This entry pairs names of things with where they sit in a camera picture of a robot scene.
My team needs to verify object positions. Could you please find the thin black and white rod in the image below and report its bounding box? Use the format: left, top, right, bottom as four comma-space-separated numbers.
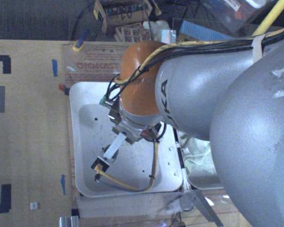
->
173, 126, 192, 192

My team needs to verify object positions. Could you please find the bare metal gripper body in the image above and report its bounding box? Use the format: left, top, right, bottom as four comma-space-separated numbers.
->
108, 101, 162, 145

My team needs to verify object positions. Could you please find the pale green crumpled packet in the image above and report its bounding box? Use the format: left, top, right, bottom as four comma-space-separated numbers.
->
183, 136, 217, 176

